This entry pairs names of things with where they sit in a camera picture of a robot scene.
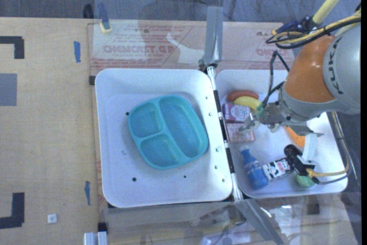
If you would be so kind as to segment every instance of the white tray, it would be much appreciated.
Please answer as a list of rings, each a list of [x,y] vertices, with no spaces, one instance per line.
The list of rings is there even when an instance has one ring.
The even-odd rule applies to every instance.
[[[268,90],[269,74],[268,70],[221,71],[216,77],[216,85],[221,102],[224,103],[226,96],[234,90],[253,90],[260,95],[260,100],[264,99]],[[274,71],[274,85],[278,85],[286,76],[287,71]],[[277,98],[278,94],[274,93],[269,99],[269,102],[273,102]],[[326,113],[323,113],[319,118],[308,121],[307,125],[312,131],[324,134],[318,138],[318,145],[314,157],[314,161],[318,163],[317,171],[339,172],[340,170],[344,170],[345,167]],[[283,152],[284,147],[293,143],[292,139],[282,127],[276,133],[271,133],[267,126],[260,125],[255,130],[255,137],[255,142],[249,144],[249,150],[261,164],[267,164],[268,162],[285,157]],[[293,173],[284,178],[271,181],[263,189],[253,190],[243,169],[243,156],[239,152],[240,146],[241,144],[230,144],[233,164],[240,189],[251,198],[259,199],[337,193],[342,192],[348,184],[348,179],[346,178],[327,185],[314,185],[311,188],[302,188],[295,182],[295,173]],[[321,181],[332,179],[335,179],[335,177],[320,178]]]
[[[187,69],[105,69],[95,81],[102,187],[115,207],[221,201],[232,180],[209,78]],[[200,158],[168,170],[150,167],[138,152],[127,125],[134,106],[177,94],[191,102],[208,133]]]
[[[274,85],[283,81],[286,71],[274,71]],[[265,97],[269,81],[266,70],[225,70],[216,77],[221,102],[233,90],[253,90]],[[192,69],[105,69],[96,77],[102,187],[106,200],[115,207],[141,207],[158,204],[222,201],[232,192],[232,180],[209,78]],[[145,163],[132,141],[127,115],[134,106],[161,95],[177,94],[191,102],[209,137],[207,152],[193,162],[169,170],[157,170]],[[276,100],[273,94],[270,102]],[[315,161],[319,172],[344,169],[338,146],[326,114],[308,123],[318,138]],[[260,163],[284,157],[284,147],[292,143],[284,129],[271,133],[266,126],[255,130],[250,152]],[[230,144],[239,187],[249,197],[301,196],[343,191],[347,179],[328,185],[301,188],[295,174],[253,190],[243,169],[237,144]]]

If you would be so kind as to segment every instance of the black tape marking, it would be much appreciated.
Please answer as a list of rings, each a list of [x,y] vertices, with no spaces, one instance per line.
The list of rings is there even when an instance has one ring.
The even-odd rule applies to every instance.
[[[223,118],[219,118],[219,124],[220,124],[220,128],[222,130],[223,141],[228,141],[227,130],[225,128],[224,119]]]
[[[222,111],[222,108],[220,106],[220,100],[219,100],[218,90],[214,90],[214,98],[215,98],[215,101],[216,101],[217,111],[218,112],[221,112]]]
[[[11,202],[11,216],[0,217],[0,230],[18,228],[24,223],[24,193],[13,193]]]
[[[235,172],[235,166],[233,165],[232,154],[231,154],[231,150],[229,149],[229,147],[225,149],[225,152],[227,153],[229,171],[231,172],[231,174],[233,174]]]
[[[98,231],[108,233],[107,223],[98,223]]]
[[[89,76],[89,84],[94,86],[96,82],[96,76]]]
[[[0,36],[0,44],[14,44],[14,59],[24,59],[24,39],[21,36]]]

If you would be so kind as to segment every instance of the blue plate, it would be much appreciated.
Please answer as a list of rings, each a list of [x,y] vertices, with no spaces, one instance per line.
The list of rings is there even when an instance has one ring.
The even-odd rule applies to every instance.
[[[156,169],[186,164],[208,148],[208,135],[200,118],[178,95],[160,96],[134,107],[128,127],[140,154]]]

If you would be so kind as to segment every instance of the blue tape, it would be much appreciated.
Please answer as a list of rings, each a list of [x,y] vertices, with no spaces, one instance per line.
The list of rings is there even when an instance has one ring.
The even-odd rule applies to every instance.
[[[98,9],[100,13],[100,17],[102,19],[103,26],[106,30],[110,29],[110,22],[108,20],[108,14],[106,7],[104,6],[103,2],[98,3]]]
[[[75,61],[79,63],[80,62],[80,43],[77,41],[74,41],[74,54],[75,54]]]

